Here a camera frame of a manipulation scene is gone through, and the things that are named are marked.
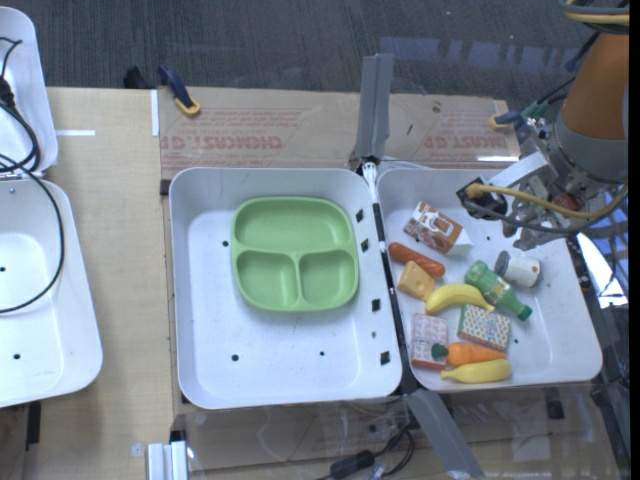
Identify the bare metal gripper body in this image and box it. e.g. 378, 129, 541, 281
514, 117, 626, 219

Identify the white bottle with grey cap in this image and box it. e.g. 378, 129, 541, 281
493, 250, 543, 289

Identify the red can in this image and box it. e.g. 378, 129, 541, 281
552, 192, 582, 215

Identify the green bottle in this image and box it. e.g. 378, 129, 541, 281
463, 259, 534, 323

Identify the orange and white carton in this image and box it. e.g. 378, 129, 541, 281
402, 200, 475, 258

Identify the yellow banana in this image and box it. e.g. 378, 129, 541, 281
439, 358, 514, 385
424, 282, 496, 316

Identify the orange and green patterned packet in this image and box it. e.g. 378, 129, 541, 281
456, 303, 513, 354

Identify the orange sausage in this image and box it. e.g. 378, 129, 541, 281
388, 241, 447, 280

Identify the yellow cheese wedge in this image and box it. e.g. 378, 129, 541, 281
397, 260, 438, 303

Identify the orange carrot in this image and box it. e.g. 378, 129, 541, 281
431, 341, 508, 368

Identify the thin black and white rod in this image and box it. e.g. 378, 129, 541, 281
360, 161, 419, 397

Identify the orange and white packet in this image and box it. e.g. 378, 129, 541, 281
409, 312, 450, 372

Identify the green divided plate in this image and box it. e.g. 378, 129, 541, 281
230, 196, 362, 314

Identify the brown cardboard board red print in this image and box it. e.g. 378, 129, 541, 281
158, 86, 617, 469

